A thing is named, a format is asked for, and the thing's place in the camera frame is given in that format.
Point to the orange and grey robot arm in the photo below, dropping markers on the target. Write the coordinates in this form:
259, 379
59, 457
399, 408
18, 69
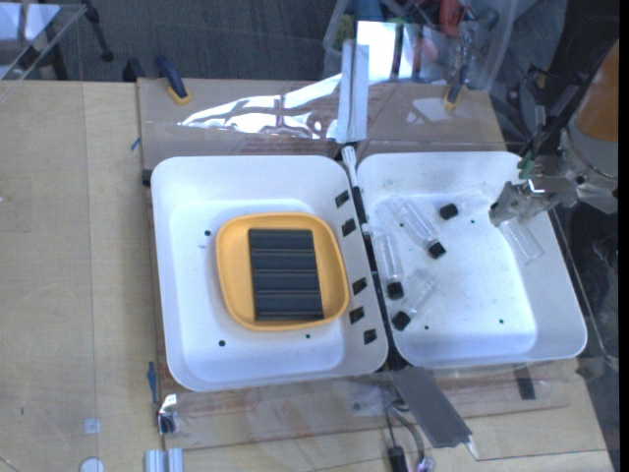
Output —
597, 111

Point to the black ribbed block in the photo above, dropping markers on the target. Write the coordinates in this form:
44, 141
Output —
286, 274

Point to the clear plastic bottle black cap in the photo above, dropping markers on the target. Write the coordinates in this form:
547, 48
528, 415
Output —
391, 263
448, 211
422, 226
417, 293

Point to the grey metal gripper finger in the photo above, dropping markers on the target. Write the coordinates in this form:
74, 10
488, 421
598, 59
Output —
503, 204
522, 211

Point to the yellow plate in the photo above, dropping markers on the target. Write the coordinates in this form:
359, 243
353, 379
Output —
233, 263

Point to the white plastic tray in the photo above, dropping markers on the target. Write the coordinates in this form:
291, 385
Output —
481, 303
191, 283

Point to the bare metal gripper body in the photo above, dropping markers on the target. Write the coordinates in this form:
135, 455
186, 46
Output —
553, 190

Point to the clear plastic storage bin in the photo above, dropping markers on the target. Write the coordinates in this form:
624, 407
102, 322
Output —
442, 22

